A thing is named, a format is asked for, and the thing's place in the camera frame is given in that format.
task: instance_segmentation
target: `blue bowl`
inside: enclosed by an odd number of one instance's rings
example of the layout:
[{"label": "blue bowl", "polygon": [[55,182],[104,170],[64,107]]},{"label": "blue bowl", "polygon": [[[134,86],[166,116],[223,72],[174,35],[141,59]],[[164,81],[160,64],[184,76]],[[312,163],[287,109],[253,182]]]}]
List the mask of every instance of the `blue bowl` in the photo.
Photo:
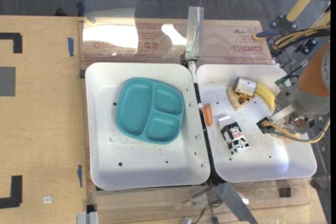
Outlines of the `blue bowl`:
[{"label": "blue bowl", "polygon": [[117,104],[119,130],[132,138],[167,144],[179,135],[184,116],[184,100],[175,88],[151,79],[126,82]]}]

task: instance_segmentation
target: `white square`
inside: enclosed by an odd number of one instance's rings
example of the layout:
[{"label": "white square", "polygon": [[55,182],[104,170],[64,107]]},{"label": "white square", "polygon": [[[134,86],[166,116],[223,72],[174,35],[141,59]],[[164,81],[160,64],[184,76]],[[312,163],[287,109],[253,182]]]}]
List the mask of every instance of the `white square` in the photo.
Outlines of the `white square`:
[{"label": "white square", "polygon": [[52,202],[53,202],[53,196],[52,195],[43,196],[43,203],[44,204],[51,204]]}]

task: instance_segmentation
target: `wooden table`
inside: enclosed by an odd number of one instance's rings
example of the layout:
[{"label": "wooden table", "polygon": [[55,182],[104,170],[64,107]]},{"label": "wooden table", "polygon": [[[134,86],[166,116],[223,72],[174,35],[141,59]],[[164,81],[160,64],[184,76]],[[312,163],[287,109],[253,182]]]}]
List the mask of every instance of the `wooden table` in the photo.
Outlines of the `wooden table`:
[{"label": "wooden table", "polygon": [[[0,160],[4,164],[0,197],[10,197],[12,176],[22,176],[23,194],[19,207],[0,209],[0,223],[76,223],[77,213],[86,211],[80,22],[78,17],[0,16],[0,32],[23,37],[22,53],[13,53],[12,40],[0,40],[0,67],[15,67],[16,76],[15,96],[0,96]],[[237,189],[249,187],[256,189],[255,185]],[[301,202],[281,200],[280,206],[265,209],[273,198],[259,199],[252,213],[260,223],[326,223],[315,189],[307,180],[297,189],[301,196],[296,201]],[[216,212],[220,222],[237,221],[225,207]],[[181,219],[151,223],[180,223]],[[209,211],[199,223],[207,220]]]}]

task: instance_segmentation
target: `black corner marker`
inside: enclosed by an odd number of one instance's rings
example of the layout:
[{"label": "black corner marker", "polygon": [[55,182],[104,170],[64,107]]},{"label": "black corner marker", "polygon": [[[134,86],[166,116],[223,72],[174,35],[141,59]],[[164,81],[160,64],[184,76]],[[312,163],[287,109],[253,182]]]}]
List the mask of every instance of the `black corner marker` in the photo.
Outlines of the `black corner marker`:
[{"label": "black corner marker", "polygon": [[0,39],[12,39],[13,53],[22,53],[22,35],[20,33],[0,33]]},{"label": "black corner marker", "polygon": [[0,209],[19,207],[22,203],[22,176],[12,176],[8,198],[0,198]]}]

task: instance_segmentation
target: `banana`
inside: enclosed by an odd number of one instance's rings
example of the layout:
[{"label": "banana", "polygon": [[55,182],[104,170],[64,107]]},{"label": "banana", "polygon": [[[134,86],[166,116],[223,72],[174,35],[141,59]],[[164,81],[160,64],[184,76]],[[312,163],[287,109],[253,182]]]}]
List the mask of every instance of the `banana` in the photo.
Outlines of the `banana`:
[{"label": "banana", "polygon": [[274,111],[275,109],[275,96],[265,85],[257,83],[256,93],[258,93],[268,104],[269,108]]}]

